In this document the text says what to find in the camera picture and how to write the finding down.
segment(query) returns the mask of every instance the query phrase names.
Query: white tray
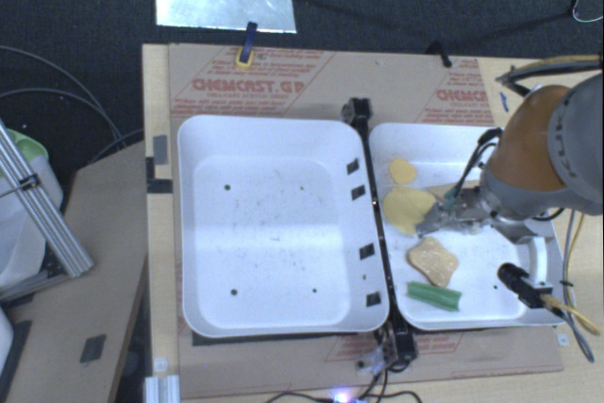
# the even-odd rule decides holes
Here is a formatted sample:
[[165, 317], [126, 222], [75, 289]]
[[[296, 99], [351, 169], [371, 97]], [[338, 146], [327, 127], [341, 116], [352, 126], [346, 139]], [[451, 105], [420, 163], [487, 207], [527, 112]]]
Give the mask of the white tray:
[[[394, 183], [388, 173], [392, 160], [404, 158], [417, 169], [408, 186], [420, 190], [457, 181], [484, 127], [383, 124], [373, 129], [370, 147], [380, 201]], [[479, 169], [468, 180], [478, 179]], [[536, 262], [529, 243], [513, 244], [490, 227], [477, 235], [452, 230], [432, 234], [460, 261], [448, 285], [462, 292], [460, 311], [433, 308], [407, 296], [411, 281], [428, 282], [407, 262], [407, 252], [420, 241], [406, 235], [383, 215], [384, 233], [393, 273], [397, 305], [407, 321], [425, 330], [479, 327], [555, 325], [560, 319], [545, 309], [531, 310], [521, 303], [497, 278], [497, 269], [511, 262], [529, 271]], [[554, 284], [554, 295], [562, 297], [562, 256], [549, 222], [534, 222], [533, 230], [545, 237], [545, 278]]]
[[358, 332], [384, 323], [371, 194], [350, 126], [196, 116], [178, 131], [178, 157], [183, 310], [194, 331]]

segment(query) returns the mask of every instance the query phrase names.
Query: wooden table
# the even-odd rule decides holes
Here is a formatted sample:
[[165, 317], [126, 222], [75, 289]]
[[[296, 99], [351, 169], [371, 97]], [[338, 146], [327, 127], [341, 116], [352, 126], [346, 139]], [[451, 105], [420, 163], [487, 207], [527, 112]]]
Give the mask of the wooden table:
[[[94, 267], [8, 311], [31, 322], [8, 403], [115, 399], [146, 283], [144, 201], [142, 143], [77, 172], [65, 220]], [[89, 340], [102, 350], [82, 363]]]
[[[221, 56], [221, 47], [208, 47], [208, 59], [211, 56]], [[413, 65], [422, 65], [422, 63], [434, 66], [433, 69], [444, 69], [436, 66], [438, 60], [435, 57], [422, 56], [403, 56], [396, 55], [377, 55], [377, 54], [354, 54], [345, 53], [340, 57], [331, 56], [329, 59], [341, 59], [338, 62], [331, 62], [330, 69], [323, 70], [322, 75], [330, 71], [332, 75], [338, 73], [346, 76], [348, 84], [334, 80], [333, 91], [335, 100], [326, 99], [326, 92], [329, 90], [328, 84], [324, 84], [324, 92], [317, 94], [317, 99], [312, 101], [302, 96], [296, 100], [299, 105], [305, 109], [316, 109], [316, 112], [324, 113], [329, 109], [334, 110], [330, 103], [339, 103], [341, 106], [347, 101], [347, 96], [360, 95], [363, 93], [363, 82], [366, 82], [366, 91], [370, 92], [372, 79], [355, 77], [358, 71], [363, 69], [374, 69], [375, 66], [384, 68], [382, 73], [388, 76], [398, 76], [396, 69], [404, 65], [407, 61]], [[520, 99], [512, 93], [506, 92], [509, 112], [503, 108], [500, 93], [501, 88], [494, 82], [496, 76], [500, 76], [508, 71], [511, 64], [517, 66], [529, 62], [528, 59], [478, 59], [478, 68], [480, 76], [484, 82], [484, 89], [488, 97], [488, 103], [493, 114], [493, 121], [497, 126], [504, 126], [511, 113], [519, 106]], [[152, 160], [161, 151], [163, 144], [170, 146], [171, 138], [174, 137], [174, 130], [171, 126], [171, 94], [169, 79], [171, 76], [169, 47], [165, 45], [146, 45], [143, 48], [143, 74], [144, 74], [144, 116], [145, 116], [145, 155]], [[562, 84], [572, 86], [586, 76], [568, 76]], [[393, 90], [399, 90], [400, 99], [403, 97], [406, 102], [413, 102], [413, 85], [406, 83], [404, 73], [400, 74], [401, 81], [393, 86]], [[541, 84], [550, 82], [551, 79], [540, 78]], [[561, 83], [561, 80], [555, 78], [555, 81]], [[320, 91], [316, 85], [313, 85], [315, 91]], [[374, 103], [388, 114], [395, 113], [396, 99], [390, 95], [383, 94], [380, 98], [380, 91], [373, 92], [371, 95]], [[148, 242], [149, 242], [149, 275], [150, 275], [150, 295], [151, 295], [151, 313], [152, 313], [152, 352], [154, 358], [154, 376], [162, 378], [166, 375], [178, 375], [179, 354], [178, 354], [178, 320], [177, 320], [177, 277], [175, 261], [175, 216], [173, 214], [174, 200], [170, 191], [162, 191], [161, 181], [172, 180], [173, 163], [172, 155], [166, 158], [163, 154], [161, 163], [151, 163], [152, 177], [159, 182], [158, 189], [147, 196], [148, 210]], [[564, 233], [567, 224], [567, 215], [559, 217], [555, 222], [555, 228], [559, 240], [564, 240]], [[579, 308], [589, 314], [589, 316], [600, 327], [604, 327], [603, 313], [603, 293], [602, 293], [602, 217], [586, 218], [580, 242], [573, 259], [571, 278], [576, 285], [576, 294]], [[589, 337], [592, 349], [596, 354], [596, 363], [590, 364], [584, 359], [577, 345], [574, 342], [572, 333], [567, 326], [557, 328], [559, 333], [565, 333], [571, 340], [570, 345], [560, 348], [562, 355], [563, 371], [543, 374], [522, 374], [515, 376], [505, 376], [497, 378], [465, 378], [454, 380], [439, 380], [405, 383], [404, 385], [392, 384], [389, 387], [389, 393], [401, 389], [410, 389], [417, 392], [423, 398], [424, 402], [446, 401], [446, 402], [466, 402], [466, 401], [514, 401], [516, 403], [535, 401], [600, 401], [604, 393], [604, 379], [602, 370], [604, 369], [604, 340], [602, 338]], [[211, 351], [211, 354], [218, 354], [217, 350]], [[220, 401], [220, 402], [261, 402], [268, 399], [271, 395], [278, 392], [277, 388], [267, 391], [266, 395], [239, 395], [239, 396], [221, 396], [205, 399], [187, 399], [188, 403], [194, 401]], [[314, 395], [329, 396], [330, 390], [305, 392]], [[393, 398], [391, 401], [410, 401], [406, 397]], [[279, 401], [290, 401], [283, 398]]]

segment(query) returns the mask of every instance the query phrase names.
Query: bread slice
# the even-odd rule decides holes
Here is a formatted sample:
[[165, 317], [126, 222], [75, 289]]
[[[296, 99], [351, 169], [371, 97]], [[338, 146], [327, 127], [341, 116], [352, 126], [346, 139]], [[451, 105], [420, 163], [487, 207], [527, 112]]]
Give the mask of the bread slice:
[[392, 160], [388, 167], [388, 171], [390, 172], [390, 176], [394, 183], [400, 183], [401, 185], [411, 183], [417, 176], [415, 167], [404, 158]]
[[407, 253], [409, 263], [438, 287], [446, 287], [460, 262], [434, 237], [426, 237]]
[[424, 221], [436, 198], [431, 193], [410, 187], [393, 187], [384, 197], [384, 215], [401, 232], [412, 235], [415, 225]]

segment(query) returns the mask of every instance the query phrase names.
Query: wooden board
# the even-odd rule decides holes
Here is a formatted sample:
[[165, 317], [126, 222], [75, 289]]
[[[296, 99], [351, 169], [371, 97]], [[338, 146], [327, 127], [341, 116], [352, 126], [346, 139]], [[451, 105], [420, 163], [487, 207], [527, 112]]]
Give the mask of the wooden board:
[[[143, 154], [139, 143], [76, 174], [65, 219], [95, 266], [8, 312], [32, 321], [8, 403], [115, 399], [146, 282]], [[81, 363], [102, 335], [100, 359]]]

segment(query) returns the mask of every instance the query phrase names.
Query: black clamp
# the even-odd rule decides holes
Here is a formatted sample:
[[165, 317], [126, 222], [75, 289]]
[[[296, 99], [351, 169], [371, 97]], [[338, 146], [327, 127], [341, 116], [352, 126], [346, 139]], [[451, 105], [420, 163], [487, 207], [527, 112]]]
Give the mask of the black clamp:
[[237, 52], [237, 59], [235, 60], [237, 67], [247, 69], [252, 65], [252, 60], [254, 59], [254, 51], [252, 51], [252, 47], [254, 46], [257, 30], [258, 24], [255, 22], [247, 23], [247, 29], [245, 30], [245, 41], [243, 42], [243, 47]]
[[447, 69], [453, 65], [453, 62], [451, 62], [451, 59], [446, 53], [445, 48], [438, 41], [434, 41], [433, 43], [431, 43], [424, 54], [438, 54], [441, 57], [441, 60], [443, 61], [443, 66]]
[[497, 277], [515, 294], [518, 299], [531, 309], [539, 309], [545, 306], [541, 296], [551, 294], [551, 286], [534, 284], [529, 279], [529, 273], [523, 268], [512, 263], [504, 263], [497, 270]]
[[20, 190], [25, 191], [31, 188], [36, 188], [38, 185], [40, 185], [40, 179], [38, 178], [38, 174], [27, 176], [26, 178], [19, 180], [19, 186], [8, 190], [7, 192], [0, 193], [0, 198], [8, 196], [11, 193], [19, 192]]

